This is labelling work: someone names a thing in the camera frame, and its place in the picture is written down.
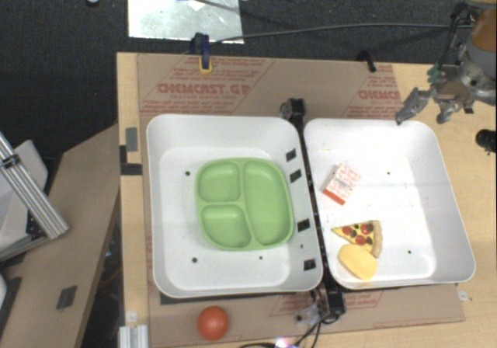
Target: toy pizza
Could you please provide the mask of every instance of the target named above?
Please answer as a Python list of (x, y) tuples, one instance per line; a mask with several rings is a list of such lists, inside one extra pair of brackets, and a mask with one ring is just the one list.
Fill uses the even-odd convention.
[(383, 238), (379, 221), (366, 221), (361, 224), (351, 224), (332, 229), (338, 236), (354, 245), (361, 246), (375, 258), (381, 253)]

